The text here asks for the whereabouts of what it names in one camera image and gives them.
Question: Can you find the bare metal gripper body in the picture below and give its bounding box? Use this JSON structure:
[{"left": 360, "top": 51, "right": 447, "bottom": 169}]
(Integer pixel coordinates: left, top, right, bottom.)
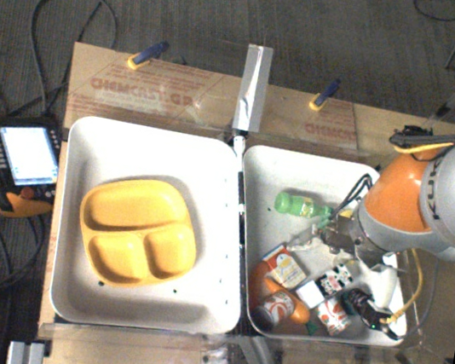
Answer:
[{"left": 317, "top": 214, "right": 371, "bottom": 261}]

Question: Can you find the clear crumpled plastic bottle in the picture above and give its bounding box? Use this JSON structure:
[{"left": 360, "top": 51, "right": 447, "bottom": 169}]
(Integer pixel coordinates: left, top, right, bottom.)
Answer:
[{"left": 284, "top": 224, "right": 325, "bottom": 258}]

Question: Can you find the black and white patterned carton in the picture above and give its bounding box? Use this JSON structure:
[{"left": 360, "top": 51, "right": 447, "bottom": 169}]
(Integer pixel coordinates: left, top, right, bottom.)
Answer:
[{"left": 313, "top": 259, "right": 355, "bottom": 302}]

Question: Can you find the green plastic bottle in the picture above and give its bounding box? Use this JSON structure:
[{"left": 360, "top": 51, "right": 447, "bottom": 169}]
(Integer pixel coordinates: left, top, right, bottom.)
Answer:
[{"left": 273, "top": 189, "right": 335, "bottom": 222}]

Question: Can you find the orange and white carton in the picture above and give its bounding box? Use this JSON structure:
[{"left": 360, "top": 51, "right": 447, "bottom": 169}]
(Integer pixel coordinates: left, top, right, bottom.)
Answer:
[{"left": 257, "top": 243, "right": 314, "bottom": 293}]

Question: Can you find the white cube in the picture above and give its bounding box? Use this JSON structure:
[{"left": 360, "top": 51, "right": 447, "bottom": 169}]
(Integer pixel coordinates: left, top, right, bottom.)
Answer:
[{"left": 292, "top": 277, "right": 329, "bottom": 312}]

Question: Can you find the white and orange packet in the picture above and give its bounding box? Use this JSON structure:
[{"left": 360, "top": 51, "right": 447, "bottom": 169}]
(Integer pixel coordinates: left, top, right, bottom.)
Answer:
[{"left": 311, "top": 295, "right": 356, "bottom": 341}]

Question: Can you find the white plastic tray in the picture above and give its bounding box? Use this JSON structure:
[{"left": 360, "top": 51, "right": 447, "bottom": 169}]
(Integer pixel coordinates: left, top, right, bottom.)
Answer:
[
  {"left": 214, "top": 142, "right": 435, "bottom": 361},
  {"left": 37, "top": 111, "right": 270, "bottom": 351}
]

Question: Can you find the orange bowl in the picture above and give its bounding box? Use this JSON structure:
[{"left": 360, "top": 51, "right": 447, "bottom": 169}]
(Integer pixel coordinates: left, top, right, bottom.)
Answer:
[{"left": 240, "top": 259, "right": 321, "bottom": 339}]

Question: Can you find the red and white can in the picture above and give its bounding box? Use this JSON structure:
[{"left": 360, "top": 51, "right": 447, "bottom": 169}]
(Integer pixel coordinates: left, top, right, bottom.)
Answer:
[{"left": 248, "top": 287, "right": 298, "bottom": 336}]

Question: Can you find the yellow divided plate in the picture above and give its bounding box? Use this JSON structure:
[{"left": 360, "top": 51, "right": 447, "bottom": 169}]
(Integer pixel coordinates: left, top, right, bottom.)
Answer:
[{"left": 67, "top": 168, "right": 209, "bottom": 300}]

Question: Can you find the brown cardboard board, red print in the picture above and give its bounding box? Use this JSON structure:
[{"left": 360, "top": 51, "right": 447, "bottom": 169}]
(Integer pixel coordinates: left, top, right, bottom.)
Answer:
[{"left": 20, "top": 41, "right": 455, "bottom": 364}]

